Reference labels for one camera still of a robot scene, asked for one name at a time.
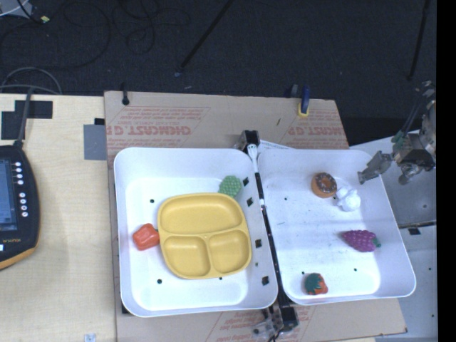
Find brown cardboard board red print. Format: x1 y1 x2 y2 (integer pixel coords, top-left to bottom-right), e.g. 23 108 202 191
103 90 408 342

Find yellow divided plate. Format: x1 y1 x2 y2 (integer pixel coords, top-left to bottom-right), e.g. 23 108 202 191
157 192 253 280

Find orange bell pepper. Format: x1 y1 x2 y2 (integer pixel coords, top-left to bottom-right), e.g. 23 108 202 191
132 223 160 252

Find purple grapes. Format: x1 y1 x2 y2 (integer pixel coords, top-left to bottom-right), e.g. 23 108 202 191
342 229 383 254

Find green grapes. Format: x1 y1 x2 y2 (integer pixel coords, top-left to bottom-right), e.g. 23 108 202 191
217 175 244 200

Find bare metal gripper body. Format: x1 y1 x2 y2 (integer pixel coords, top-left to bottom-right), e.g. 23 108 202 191
393 100 437 172

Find white lumpy toy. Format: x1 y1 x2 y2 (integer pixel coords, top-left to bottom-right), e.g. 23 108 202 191
334 187 362 212

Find thin black and white rod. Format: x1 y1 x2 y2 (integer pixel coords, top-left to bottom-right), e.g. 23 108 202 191
247 143 292 310

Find red strawberry with green leaves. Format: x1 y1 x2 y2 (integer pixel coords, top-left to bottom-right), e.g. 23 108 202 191
303 272 329 296

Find black block with thin wires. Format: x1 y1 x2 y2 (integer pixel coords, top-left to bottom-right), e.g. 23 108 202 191
279 305 299 331
234 130 260 152

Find white plastic tray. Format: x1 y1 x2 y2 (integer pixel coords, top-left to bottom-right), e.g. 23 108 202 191
113 146 279 318
256 147 418 306

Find brown doughnut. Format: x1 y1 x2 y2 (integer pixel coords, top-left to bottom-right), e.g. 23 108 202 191
310 172 338 200

